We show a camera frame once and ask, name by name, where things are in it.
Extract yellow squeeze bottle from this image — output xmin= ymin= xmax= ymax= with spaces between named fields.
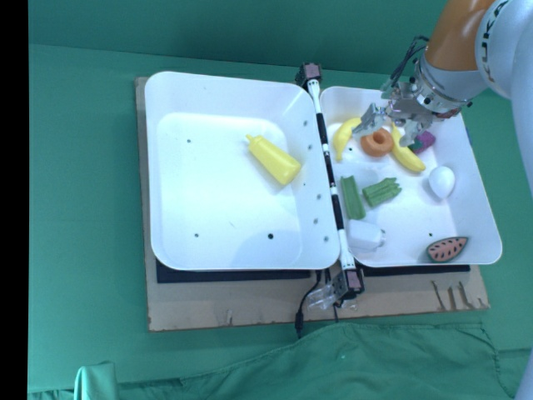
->
xmin=244 ymin=133 xmax=302 ymax=186

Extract brown cardboard board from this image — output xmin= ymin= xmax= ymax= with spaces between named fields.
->
xmin=134 ymin=76 xmax=491 ymax=333

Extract green asparagus bundle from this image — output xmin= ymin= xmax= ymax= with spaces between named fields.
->
xmin=361 ymin=177 xmax=404 ymax=208

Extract purple and green grapes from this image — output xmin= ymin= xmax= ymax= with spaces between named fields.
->
xmin=409 ymin=130 xmax=437 ymax=155

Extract black and white thin rod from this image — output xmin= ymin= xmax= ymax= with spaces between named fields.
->
xmin=306 ymin=78 xmax=356 ymax=273

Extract white egg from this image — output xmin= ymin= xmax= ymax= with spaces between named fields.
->
xmin=428 ymin=165 xmax=456 ymax=200

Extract white plastic tray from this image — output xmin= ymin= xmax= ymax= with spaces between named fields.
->
xmin=143 ymin=70 xmax=343 ymax=272
xmin=319 ymin=85 xmax=504 ymax=268

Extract yellow banana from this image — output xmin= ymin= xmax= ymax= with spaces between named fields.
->
xmin=331 ymin=117 xmax=364 ymax=162
xmin=390 ymin=122 xmax=427 ymax=173

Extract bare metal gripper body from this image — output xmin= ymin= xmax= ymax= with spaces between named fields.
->
xmin=384 ymin=80 xmax=463 ymax=130

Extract black block with wires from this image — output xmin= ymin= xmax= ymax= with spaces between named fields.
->
xmin=296 ymin=62 xmax=323 ymax=86
xmin=331 ymin=269 xmax=365 ymax=304

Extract orange doughnut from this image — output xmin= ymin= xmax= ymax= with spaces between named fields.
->
xmin=360 ymin=129 xmax=395 ymax=158

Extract red watermelon slice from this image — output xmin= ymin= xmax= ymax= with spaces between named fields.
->
xmin=425 ymin=236 xmax=471 ymax=263

